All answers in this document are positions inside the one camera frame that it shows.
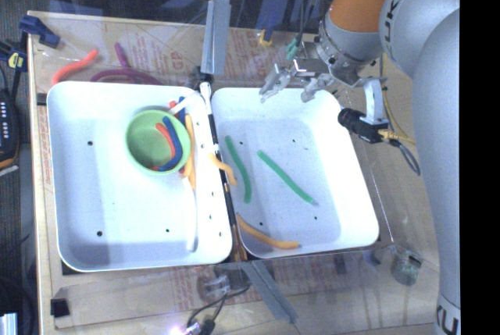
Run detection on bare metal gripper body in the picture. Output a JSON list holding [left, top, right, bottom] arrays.
[[291, 40, 372, 88]]

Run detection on white plastic tray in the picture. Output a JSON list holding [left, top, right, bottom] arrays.
[[46, 80, 234, 273], [210, 87, 380, 261]]

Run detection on green bowl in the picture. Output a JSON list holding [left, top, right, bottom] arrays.
[[125, 109, 193, 176]]

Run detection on clear plastic cup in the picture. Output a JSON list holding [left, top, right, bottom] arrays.
[[391, 249, 424, 287]]

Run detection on brown cardboard board red print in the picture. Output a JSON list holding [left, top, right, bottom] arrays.
[[27, 10, 439, 331]]

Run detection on black cylinder on white bracket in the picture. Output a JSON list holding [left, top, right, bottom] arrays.
[[337, 77, 391, 144]]

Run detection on short white rope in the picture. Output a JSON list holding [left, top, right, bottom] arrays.
[[169, 91, 205, 116]]

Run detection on green rope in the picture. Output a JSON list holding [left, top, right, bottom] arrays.
[[224, 135, 253, 205], [256, 149, 316, 205]]

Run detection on orange rope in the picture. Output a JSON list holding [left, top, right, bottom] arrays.
[[181, 113, 197, 191], [208, 151, 238, 187], [235, 212, 301, 251]]

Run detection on blue rope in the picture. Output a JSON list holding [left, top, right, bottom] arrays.
[[157, 95, 191, 173]]

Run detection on purple rope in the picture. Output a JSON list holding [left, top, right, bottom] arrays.
[[113, 42, 130, 69], [90, 67, 163, 87]]

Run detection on coral red rope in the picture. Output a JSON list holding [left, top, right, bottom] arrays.
[[51, 48, 99, 87]]

